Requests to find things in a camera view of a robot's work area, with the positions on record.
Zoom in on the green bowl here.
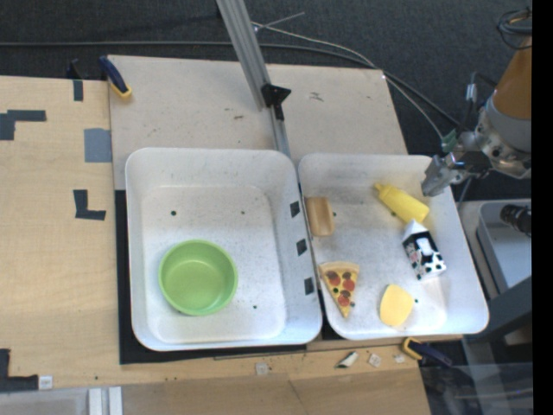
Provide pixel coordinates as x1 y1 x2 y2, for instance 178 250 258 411
157 239 239 317

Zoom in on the tan toy bread bun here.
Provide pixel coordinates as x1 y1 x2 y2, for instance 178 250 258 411
303 195 336 238

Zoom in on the black and white milk carton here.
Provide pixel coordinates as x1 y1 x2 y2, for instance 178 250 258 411
401 219 448 282

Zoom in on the black cylinder on white bracket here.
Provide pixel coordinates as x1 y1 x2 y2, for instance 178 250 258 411
499 203 533 236

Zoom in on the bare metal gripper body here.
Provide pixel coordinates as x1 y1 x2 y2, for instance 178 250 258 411
448 117 533 180

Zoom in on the white plastic tray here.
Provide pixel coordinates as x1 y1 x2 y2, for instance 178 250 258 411
296 152 491 342
124 146 323 353

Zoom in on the toy pizza slice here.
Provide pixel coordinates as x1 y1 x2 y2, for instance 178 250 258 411
317 260 361 320

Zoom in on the yellow cheese slice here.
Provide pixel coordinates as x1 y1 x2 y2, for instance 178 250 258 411
378 284 416 329

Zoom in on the pale wood board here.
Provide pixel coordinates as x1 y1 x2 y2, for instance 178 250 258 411
106 54 466 354

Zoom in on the yellow mustard bottle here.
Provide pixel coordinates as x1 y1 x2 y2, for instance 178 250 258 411
373 182 431 225

